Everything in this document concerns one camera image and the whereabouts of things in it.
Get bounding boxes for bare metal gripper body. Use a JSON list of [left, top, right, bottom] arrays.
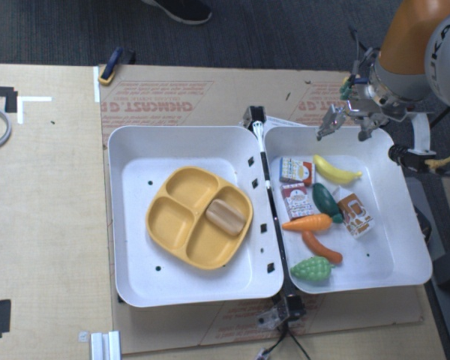
[[346, 82, 418, 123]]

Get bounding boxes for white paper sheet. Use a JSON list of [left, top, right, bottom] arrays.
[[264, 115, 309, 129]]

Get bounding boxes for yellow banana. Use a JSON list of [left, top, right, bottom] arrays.
[[312, 154, 364, 186]]

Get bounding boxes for white and orange carton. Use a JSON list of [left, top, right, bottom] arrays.
[[278, 156, 317, 187]]

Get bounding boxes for dark green toy vegetable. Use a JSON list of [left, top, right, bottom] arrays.
[[311, 182, 344, 225]]

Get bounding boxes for brown and white carton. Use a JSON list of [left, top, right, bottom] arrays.
[[331, 185, 376, 240]]

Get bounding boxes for red and white carton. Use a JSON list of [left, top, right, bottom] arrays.
[[280, 182, 317, 221]]

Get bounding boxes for thin black and white rod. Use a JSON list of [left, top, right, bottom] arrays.
[[252, 121, 290, 300]]

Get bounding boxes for orange carrot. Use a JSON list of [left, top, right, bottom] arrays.
[[281, 212, 334, 234]]

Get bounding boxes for white plastic tray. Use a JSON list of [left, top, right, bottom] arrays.
[[106, 125, 285, 308], [263, 125, 434, 296]]

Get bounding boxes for brown cardboard board red print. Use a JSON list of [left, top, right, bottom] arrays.
[[98, 64, 425, 356]]

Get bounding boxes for orange sausage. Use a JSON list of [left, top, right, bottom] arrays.
[[301, 230, 344, 266]]

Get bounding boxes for tan toy bread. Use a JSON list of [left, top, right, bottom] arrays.
[[205, 198, 247, 237]]

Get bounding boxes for green grapes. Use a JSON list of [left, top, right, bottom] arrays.
[[289, 255, 336, 283]]

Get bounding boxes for yellow divided plate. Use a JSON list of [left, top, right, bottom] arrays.
[[145, 166, 255, 271]]

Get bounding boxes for person's foot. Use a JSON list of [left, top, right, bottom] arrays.
[[113, 0, 213, 26]]

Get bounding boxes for black cylinder on white bracket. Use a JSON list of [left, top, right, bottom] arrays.
[[388, 112, 437, 174]]

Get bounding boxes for black block with thin wires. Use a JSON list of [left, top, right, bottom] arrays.
[[256, 294, 308, 330], [242, 105, 267, 129]]

